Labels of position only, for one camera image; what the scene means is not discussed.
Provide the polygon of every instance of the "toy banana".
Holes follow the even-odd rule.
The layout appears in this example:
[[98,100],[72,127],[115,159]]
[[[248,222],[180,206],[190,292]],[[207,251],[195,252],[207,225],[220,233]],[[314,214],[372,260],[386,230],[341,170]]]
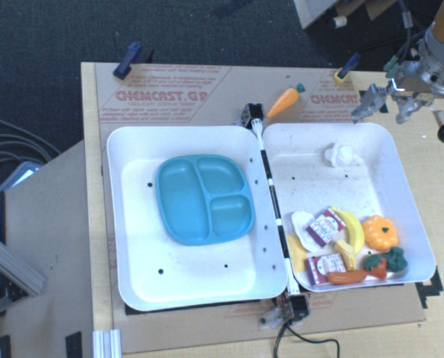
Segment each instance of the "toy banana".
[[363,225],[353,213],[338,210],[336,207],[331,207],[331,209],[345,222],[349,234],[349,244],[353,246],[354,255],[357,255],[364,246]]

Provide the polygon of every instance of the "table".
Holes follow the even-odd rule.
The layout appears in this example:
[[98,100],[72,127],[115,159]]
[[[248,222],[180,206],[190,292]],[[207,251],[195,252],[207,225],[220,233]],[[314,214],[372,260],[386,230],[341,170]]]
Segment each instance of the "table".
[[[87,199],[90,233],[90,264],[94,330],[113,329],[109,282],[109,261],[104,212],[104,187],[101,176],[101,147],[97,106],[96,64],[81,65],[84,144],[86,156]],[[371,83],[383,86],[383,73],[352,72],[356,91]],[[437,139],[439,123],[434,112],[444,111],[444,99],[412,115],[411,121],[397,125],[397,107],[388,99],[389,113],[368,119],[384,126],[393,136],[422,222],[428,233],[443,283],[439,297],[428,299],[426,321],[330,333],[310,334],[311,339],[337,339],[343,357],[397,357],[400,352],[412,357],[444,357],[444,144]],[[273,339],[256,339],[218,345],[180,348],[127,357],[271,357]],[[282,357],[335,357],[333,345],[312,345],[295,337],[282,339]]]

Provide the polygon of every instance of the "blue plate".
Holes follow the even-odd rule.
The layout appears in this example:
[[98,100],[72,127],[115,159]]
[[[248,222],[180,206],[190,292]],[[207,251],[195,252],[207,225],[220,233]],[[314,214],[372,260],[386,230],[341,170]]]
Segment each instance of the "blue plate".
[[157,170],[157,202],[165,228],[185,245],[237,239],[254,224],[254,205],[241,168],[221,155],[175,157]]

